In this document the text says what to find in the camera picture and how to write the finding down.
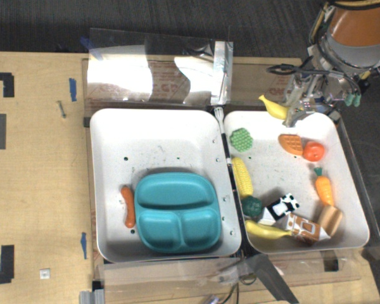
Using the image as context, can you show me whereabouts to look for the brown and white carton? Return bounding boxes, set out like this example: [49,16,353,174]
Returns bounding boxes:
[279,212,332,246]

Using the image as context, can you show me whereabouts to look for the orange waffle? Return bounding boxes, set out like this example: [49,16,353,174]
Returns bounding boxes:
[277,133,305,157]

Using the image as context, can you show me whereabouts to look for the teal divided plate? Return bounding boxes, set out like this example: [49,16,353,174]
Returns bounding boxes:
[134,172,223,255]

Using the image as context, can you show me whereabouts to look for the orange tomato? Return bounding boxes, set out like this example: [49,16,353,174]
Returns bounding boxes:
[301,141,326,163]

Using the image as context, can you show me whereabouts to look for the black and white carton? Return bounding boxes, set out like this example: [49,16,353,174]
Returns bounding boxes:
[258,193,301,227]

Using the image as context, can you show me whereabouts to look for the green broccoli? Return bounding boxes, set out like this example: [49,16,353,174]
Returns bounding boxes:
[241,196,263,219]

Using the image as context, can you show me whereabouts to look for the orange carrot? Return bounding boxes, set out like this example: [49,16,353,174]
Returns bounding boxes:
[313,167,335,207]

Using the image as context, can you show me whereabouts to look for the orange sausage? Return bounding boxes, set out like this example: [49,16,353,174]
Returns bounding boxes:
[120,185,137,229]

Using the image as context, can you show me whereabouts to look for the tan bread slice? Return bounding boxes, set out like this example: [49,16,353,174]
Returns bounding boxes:
[317,205,344,238]

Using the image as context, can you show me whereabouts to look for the green grapes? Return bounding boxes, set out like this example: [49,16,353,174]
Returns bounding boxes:
[229,127,254,153]

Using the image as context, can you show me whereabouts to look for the yellow corn cob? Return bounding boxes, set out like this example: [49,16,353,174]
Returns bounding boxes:
[231,156,255,200]

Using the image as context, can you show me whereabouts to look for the white plastic tray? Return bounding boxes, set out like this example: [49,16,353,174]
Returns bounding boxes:
[223,110,371,255]
[89,108,243,263]

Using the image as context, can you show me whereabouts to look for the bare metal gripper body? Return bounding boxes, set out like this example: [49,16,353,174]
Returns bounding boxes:
[283,68,362,108]

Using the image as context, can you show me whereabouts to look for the yellow banana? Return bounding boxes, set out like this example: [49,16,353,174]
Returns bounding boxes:
[258,94,291,121]
[244,219,293,241]

